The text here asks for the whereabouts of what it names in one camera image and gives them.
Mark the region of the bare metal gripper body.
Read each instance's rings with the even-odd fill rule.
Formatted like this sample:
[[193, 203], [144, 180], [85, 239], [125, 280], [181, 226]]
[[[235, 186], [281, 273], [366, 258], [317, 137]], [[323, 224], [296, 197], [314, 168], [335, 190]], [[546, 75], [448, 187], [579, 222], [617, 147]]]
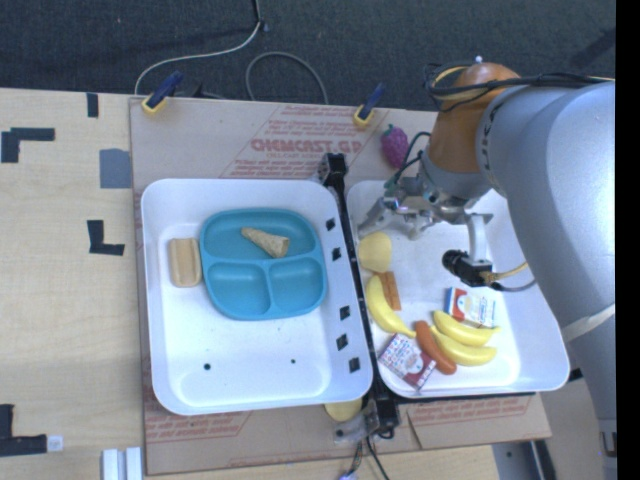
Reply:
[[396, 201], [398, 213], [452, 225], [466, 225], [469, 209], [491, 189], [480, 174], [417, 174], [391, 178], [384, 187], [384, 195]]

